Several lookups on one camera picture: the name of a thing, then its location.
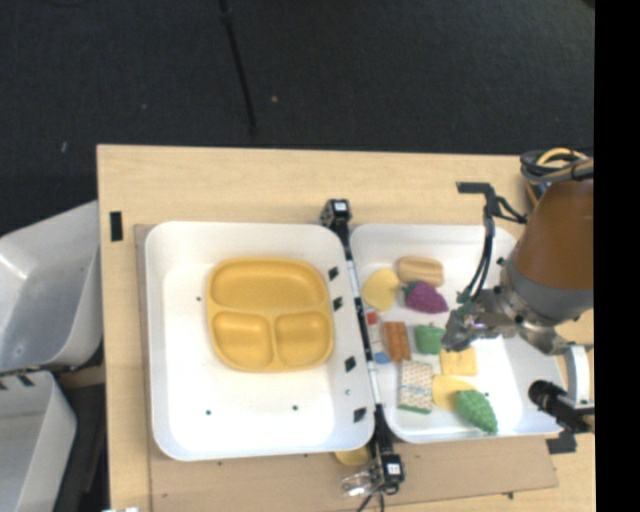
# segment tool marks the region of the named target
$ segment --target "toy food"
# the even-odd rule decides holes
[[[391,309],[396,301],[400,280],[390,268],[376,270],[362,287],[364,301],[378,311]]]
[[[435,375],[433,377],[433,403],[447,411],[456,410],[457,393],[475,389],[467,381],[451,375]]]
[[[441,350],[440,367],[443,375],[477,375],[476,352],[473,347],[461,352]]]
[[[432,409],[433,367],[419,361],[400,363],[398,409],[429,414]]]
[[[447,301],[429,283],[412,281],[404,288],[404,303],[409,309],[422,313],[446,313]]]
[[[369,459],[369,448],[367,445],[355,450],[341,450],[334,452],[336,458],[345,466],[364,466]]]
[[[407,327],[404,322],[384,322],[383,340],[389,359],[392,361],[411,359]]]
[[[445,330],[433,325],[418,325],[415,328],[416,348],[422,354],[439,354]]]
[[[398,260],[398,277],[403,283],[425,281],[438,287],[444,283],[442,263],[431,258],[405,256]]]
[[[373,309],[368,309],[365,312],[365,318],[367,320],[367,331],[369,333],[369,345],[371,346],[371,353],[376,363],[386,364],[390,363],[391,359],[384,350],[384,344],[382,343],[382,322],[378,313]]]
[[[498,431],[498,420],[493,407],[480,391],[459,391],[456,397],[456,410],[460,416],[489,434]]]

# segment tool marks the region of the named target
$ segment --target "black floor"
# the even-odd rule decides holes
[[[594,2],[230,2],[255,132],[217,1],[2,1],[0,235],[95,199],[99,143],[593,151]]]

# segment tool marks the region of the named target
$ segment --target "black cable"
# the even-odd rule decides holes
[[[394,494],[398,494],[400,491],[400,486],[398,484],[387,484],[384,488],[384,493],[387,496],[393,496]]]
[[[372,493],[369,494],[369,496],[367,496],[365,498],[365,500],[362,502],[362,504],[360,505],[360,507],[358,507],[358,510],[356,512],[362,512],[367,505],[369,504],[369,502],[371,501],[371,498],[373,498],[374,494],[378,495],[378,500],[380,502],[380,512],[384,512],[384,494],[382,492],[376,492],[376,493]]]
[[[253,131],[257,128],[258,122],[256,120],[255,108],[253,106],[253,100],[251,99],[251,93],[249,91],[249,82],[242,63],[242,55],[240,54],[240,47],[236,38],[235,30],[233,29],[232,15],[233,11],[229,6],[228,0],[219,0],[220,5],[220,20],[227,31],[227,37],[229,39],[229,45],[231,46],[231,55],[236,66],[238,73],[238,79],[240,81],[240,88],[242,89],[242,95],[244,97],[245,106],[247,109],[247,115],[249,116],[249,128]]]
[[[471,296],[474,295],[473,288],[475,287],[476,281],[478,280],[480,275],[484,274],[484,276],[486,277],[486,273],[487,273],[486,269],[489,267],[489,263],[491,259],[492,245],[493,245],[492,237],[489,233],[487,233],[484,237],[484,247],[482,248],[482,256],[480,257],[480,263],[478,264],[478,268],[476,268],[476,273],[474,274],[473,279],[471,279],[471,282],[467,286],[467,289],[469,290],[469,293],[471,294]]]
[[[548,151],[536,150],[523,153],[520,155],[521,173],[530,181],[580,181],[593,178],[593,158],[586,157],[584,154],[571,149],[559,149],[558,151],[543,163],[538,162]],[[548,167],[546,165],[548,162],[558,160],[566,161],[567,163],[560,167]]]
[[[480,295],[480,292],[482,292],[482,287],[484,286],[485,281],[487,280],[487,274],[489,273],[489,266],[491,265],[491,253],[492,253],[492,248],[493,248],[493,240],[490,239],[487,243],[487,250],[486,250],[486,257],[484,260],[484,268],[482,270],[482,277],[480,278],[480,281],[478,282],[478,287],[476,289],[476,292],[472,295],[471,300],[475,301],[478,296]]]
[[[513,218],[502,215],[500,216],[501,219],[517,222],[518,224],[524,224],[527,222],[527,215],[521,215],[517,211],[515,211],[513,207],[509,203],[507,203],[507,200],[504,197],[497,197],[496,200],[505,210],[513,215]]]
[[[362,504],[360,505],[360,507],[358,508],[358,510],[356,512],[362,512],[366,506],[369,504],[369,502],[371,501],[371,498],[373,498],[373,494],[369,494],[369,496],[367,496],[364,501],[362,502]]]

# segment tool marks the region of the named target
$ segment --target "yellow plate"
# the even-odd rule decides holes
[[[323,363],[334,343],[333,312],[320,273],[286,258],[234,258],[207,285],[218,356],[238,370],[275,372]]]

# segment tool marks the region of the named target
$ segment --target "wooden table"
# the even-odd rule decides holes
[[[111,506],[356,509],[360,500],[339,495],[339,477],[351,469],[332,454],[222,464],[181,463],[160,453],[147,424],[134,227],[169,220],[309,223],[330,198],[350,200],[353,225],[477,225],[483,198],[459,195],[455,182],[490,182],[525,211],[517,156],[110,145],[97,154]],[[498,224],[521,233],[515,224]],[[560,332],[592,342],[593,315]],[[576,453],[553,457],[541,437],[397,449],[409,477],[387,500],[392,510],[595,510],[593,435],[578,436]]]

